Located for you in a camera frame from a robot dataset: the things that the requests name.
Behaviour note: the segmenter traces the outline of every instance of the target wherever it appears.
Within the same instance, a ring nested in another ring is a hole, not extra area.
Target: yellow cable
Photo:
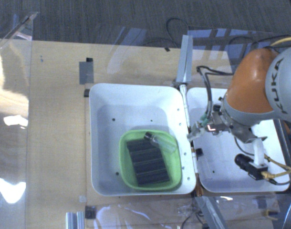
[[[291,37],[283,38],[283,39],[280,39],[280,40],[278,40],[278,41],[276,41],[276,42],[273,42],[273,43],[271,44],[271,46],[276,46],[276,45],[278,45],[278,44],[280,44],[280,43],[283,43],[283,42],[290,42],[290,41],[291,41]]]
[[[284,168],[286,169],[287,171],[284,171],[284,172],[281,172],[281,173],[277,173],[277,174],[271,174],[270,172],[268,171],[262,171],[261,174],[263,175],[263,178],[264,179],[274,179],[276,177],[281,177],[281,176],[284,176],[284,175],[287,175],[287,174],[290,174],[291,173],[291,167],[289,166],[286,166],[286,165],[283,165],[273,159],[271,159],[270,157],[268,157],[266,154],[264,155],[265,159],[267,159],[268,161],[271,161],[272,163],[278,165],[279,167],[281,168]]]
[[[271,220],[278,220],[277,218],[273,217],[273,216],[270,216],[270,212],[275,212],[274,210],[270,210],[270,209],[267,209],[263,212],[263,215],[267,218],[267,219],[271,219]]]

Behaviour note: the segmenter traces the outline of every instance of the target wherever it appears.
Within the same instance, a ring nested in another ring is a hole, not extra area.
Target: white tray
[[[183,99],[165,86],[100,83],[90,90],[92,184],[104,196],[187,194],[196,185]],[[182,181],[171,191],[146,192],[129,188],[122,180],[118,143],[125,132],[156,129],[178,142]]]
[[[220,104],[219,97],[223,97],[226,89],[211,89],[214,104]],[[207,106],[207,92],[205,88],[191,88],[187,93],[189,115],[191,124],[199,121]],[[252,127],[257,136],[267,136],[263,142],[265,153],[272,159],[285,164],[276,129],[272,120],[262,121]],[[249,153],[253,153],[251,145],[240,146]],[[220,136],[205,133],[195,139],[194,147],[202,148],[204,155],[197,161],[197,168],[201,184],[211,192],[276,192],[285,191],[289,184],[283,186],[273,185],[265,180],[256,181],[248,176],[234,162],[235,156],[242,153],[235,144],[234,136],[223,132]],[[268,163],[271,173],[283,172],[280,167]],[[289,175],[276,178],[280,183],[287,182]]]

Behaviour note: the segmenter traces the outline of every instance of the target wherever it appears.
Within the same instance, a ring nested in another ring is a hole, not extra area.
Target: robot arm
[[[243,143],[255,138],[249,129],[262,120],[291,122],[291,48],[280,54],[268,48],[250,52],[238,66],[218,115],[207,130],[216,132],[219,123],[220,130],[229,130]]]

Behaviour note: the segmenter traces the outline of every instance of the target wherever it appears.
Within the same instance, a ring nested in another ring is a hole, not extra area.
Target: green plastic container
[[[180,156],[178,148],[173,153],[161,150],[162,156],[165,161],[166,169],[169,174],[170,180],[167,182],[160,182],[154,184],[146,184],[139,186],[135,176],[132,160],[129,151],[126,147],[127,141],[142,139],[146,132],[151,132],[155,135],[163,136],[177,145],[176,139],[167,132],[158,130],[131,130],[122,135],[119,141],[119,162],[122,179],[129,187],[137,190],[145,191],[163,191],[175,188],[182,178],[182,170],[180,163]]]

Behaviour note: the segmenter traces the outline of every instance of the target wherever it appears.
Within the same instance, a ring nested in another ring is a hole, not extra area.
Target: wooden table
[[[86,58],[94,59],[95,83],[171,85],[177,73],[179,53],[179,49],[167,52],[164,48],[33,41],[26,180],[27,228],[65,228],[66,212],[84,211],[85,205],[113,207],[157,200],[151,196],[102,197],[92,188],[89,106],[88,98],[83,96],[85,85],[79,84],[79,62]],[[193,83],[190,86],[203,86],[195,70],[195,66],[202,64],[230,72],[226,53],[194,50]],[[212,78],[213,87],[227,88],[229,82],[229,77]],[[189,195],[159,199],[163,200],[162,205],[168,206],[166,214],[176,212],[175,208],[180,204],[190,203]],[[263,219],[258,210],[241,211],[238,220],[234,220],[233,212],[229,211],[230,228],[252,228],[253,223],[255,226],[261,224],[263,229],[271,228],[271,221]],[[252,220],[248,222],[249,227],[244,227],[247,219]],[[151,226],[139,223],[134,228],[161,228],[157,220],[149,221]],[[170,221],[168,226],[177,228],[182,221]],[[86,225],[89,228],[94,226],[92,221]]]

